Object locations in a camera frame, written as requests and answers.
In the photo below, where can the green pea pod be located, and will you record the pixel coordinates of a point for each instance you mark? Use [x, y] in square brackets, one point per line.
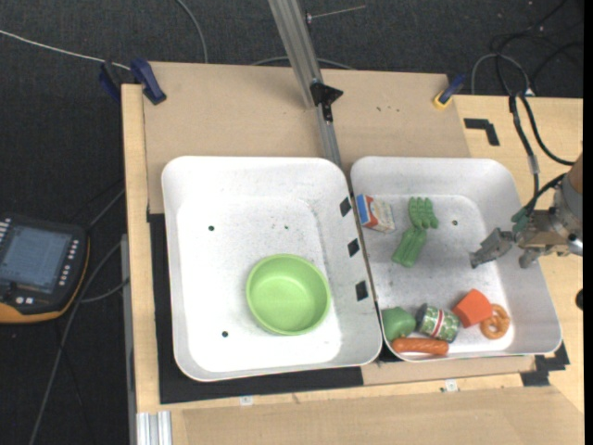
[408, 247]
[422, 212]

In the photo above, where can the orange sausage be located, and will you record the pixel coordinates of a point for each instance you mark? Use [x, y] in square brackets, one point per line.
[419, 346]

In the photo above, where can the green and white can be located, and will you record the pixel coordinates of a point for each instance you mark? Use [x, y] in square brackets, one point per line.
[437, 322]

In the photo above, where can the orange pretzel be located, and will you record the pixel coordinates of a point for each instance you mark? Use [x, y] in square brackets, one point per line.
[487, 329]

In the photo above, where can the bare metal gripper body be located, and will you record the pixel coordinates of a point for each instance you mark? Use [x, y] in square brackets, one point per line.
[546, 232]

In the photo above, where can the green bowl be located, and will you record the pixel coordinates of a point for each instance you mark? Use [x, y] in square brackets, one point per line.
[287, 295]

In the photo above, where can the brown cardboard board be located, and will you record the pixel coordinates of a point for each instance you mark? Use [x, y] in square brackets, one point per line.
[241, 118]

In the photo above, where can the orange wedge block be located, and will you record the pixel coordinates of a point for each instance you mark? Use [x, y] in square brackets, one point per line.
[472, 308]

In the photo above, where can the green bell pepper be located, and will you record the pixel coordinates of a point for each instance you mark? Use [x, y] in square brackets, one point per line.
[397, 322]

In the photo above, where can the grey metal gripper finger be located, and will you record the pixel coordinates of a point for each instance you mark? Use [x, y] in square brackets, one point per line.
[528, 257]
[495, 244]

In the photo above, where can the red and blue carton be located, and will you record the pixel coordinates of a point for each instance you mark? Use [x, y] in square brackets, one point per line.
[376, 215]

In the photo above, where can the white plastic tray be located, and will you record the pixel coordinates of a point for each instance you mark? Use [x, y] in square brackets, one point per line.
[463, 262]
[222, 267]

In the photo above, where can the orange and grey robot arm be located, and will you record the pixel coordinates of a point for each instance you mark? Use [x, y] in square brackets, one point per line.
[574, 188]

